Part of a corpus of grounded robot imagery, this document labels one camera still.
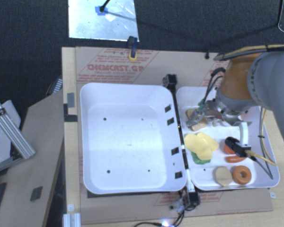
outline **wooden table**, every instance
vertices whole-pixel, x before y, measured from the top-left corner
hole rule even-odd
[[[77,115],[76,104],[76,51],[75,48],[62,49],[63,70],[63,102],[68,103],[68,94],[74,93],[74,105],[67,108],[67,114]],[[267,113],[266,129],[278,164],[281,180],[270,192],[275,193],[272,199],[273,211],[231,215],[216,215],[206,217],[184,218],[181,227],[207,226],[207,227],[234,227],[234,226],[284,226],[284,142],[275,123],[273,114]],[[80,185],[79,185],[79,155],[78,155],[78,124],[65,122],[65,164],[66,164],[66,201],[71,207],[68,214],[80,213]],[[84,227],[132,227],[136,222],[104,223],[83,225]]]

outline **metal frame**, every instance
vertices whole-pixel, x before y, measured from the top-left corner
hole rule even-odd
[[[20,162],[23,159],[28,159],[36,153],[36,151],[25,140],[18,127],[13,123],[10,116],[7,114],[6,110],[2,108],[1,104],[0,104],[0,128],[10,139],[16,151],[21,155],[20,158],[14,159],[13,157],[11,157],[1,162],[0,171]]]

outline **white tray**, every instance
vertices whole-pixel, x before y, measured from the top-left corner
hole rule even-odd
[[[181,127],[183,136],[188,133],[197,133],[204,132],[214,138],[219,143],[219,148],[217,151],[213,152],[213,158],[210,163],[206,163],[204,165],[198,165],[194,163],[191,152],[186,150],[188,165],[190,168],[190,177],[192,179],[193,184],[204,191],[213,191],[213,190],[226,190],[226,189],[242,189],[242,188],[262,188],[262,187],[274,187],[279,183],[280,174],[278,168],[273,165],[269,165],[271,173],[274,179],[271,179],[265,171],[254,161],[249,158],[239,162],[239,163],[227,163],[225,161],[226,155],[223,151],[224,141],[228,136],[232,136],[234,138],[240,139],[240,131],[238,127],[230,126],[226,123],[223,125],[219,125],[213,127],[212,124],[209,124],[207,127],[200,129],[199,131],[193,132],[187,126],[187,116],[186,110],[188,108],[196,108],[198,103],[202,100],[205,95],[206,88],[205,87],[182,87],[177,91],[177,102],[181,120]],[[207,97],[208,100],[215,97],[215,90],[212,90]],[[256,152],[259,155],[263,155],[259,142],[259,117],[260,110],[258,107],[252,107],[248,111],[247,114],[243,114],[241,119],[246,122],[252,122],[250,126],[248,126],[248,144],[252,146],[252,151]],[[275,161],[274,154],[272,152],[270,142],[264,130],[264,142],[268,151],[268,154]],[[263,160],[259,160],[264,167],[266,167]],[[247,185],[239,185],[232,181],[229,186],[222,187],[219,185],[214,179],[214,173],[217,167],[225,166],[230,171],[233,170],[234,167],[244,165],[247,166],[251,173],[252,178],[251,181]]]
[[[185,186],[174,103],[166,88],[89,83],[80,100],[83,180],[90,192],[169,192]]]

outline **wooden board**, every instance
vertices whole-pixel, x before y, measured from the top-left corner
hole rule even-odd
[[[28,109],[22,133],[36,154],[0,177],[7,187],[0,207],[0,227],[46,226],[62,159],[62,91]],[[40,199],[30,201],[42,186]]]
[[[64,84],[68,84],[67,89],[64,88],[64,102],[67,102],[67,94],[75,93],[76,94],[76,53],[75,48],[64,48],[62,50],[63,57],[63,82]],[[72,108],[74,114],[77,114],[75,111],[76,108]],[[276,195],[276,198],[272,199],[272,204],[274,210],[271,212],[259,212],[256,213],[254,210],[250,210],[253,213],[245,213],[245,214],[227,214],[226,212],[221,212],[221,215],[215,216],[205,216],[205,217],[191,217],[185,218],[181,224],[181,227],[189,227],[189,226],[225,226],[225,227],[233,227],[233,226],[251,226],[251,227],[259,227],[259,226],[284,226],[284,142],[278,130],[278,127],[275,123],[274,117],[271,112],[267,113],[266,121],[265,121],[266,129],[268,131],[268,135],[271,141],[271,145],[273,151],[275,153],[275,158],[279,167],[281,180],[278,186],[270,189],[269,191],[264,191],[263,189],[260,191],[260,194],[263,194],[263,200],[267,198],[267,194],[273,192]],[[80,212],[80,187],[78,186],[78,175],[79,172],[79,157],[78,152],[78,142],[76,142],[76,138],[78,139],[78,132],[76,131],[78,124],[76,122],[68,122],[65,124],[65,134],[67,135],[68,140],[65,140],[65,154],[66,158],[68,157],[68,162],[66,164],[66,184],[69,188],[67,192],[67,203],[75,204],[75,211],[68,212]],[[132,227],[136,222],[119,222],[119,223],[104,223],[104,224],[94,224],[94,225],[82,225],[84,227]]]

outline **orange toy donut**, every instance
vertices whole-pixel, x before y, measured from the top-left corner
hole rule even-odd
[[[232,172],[233,180],[241,185],[245,185],[251,180],[250,169],[246,166],[237,166]]]

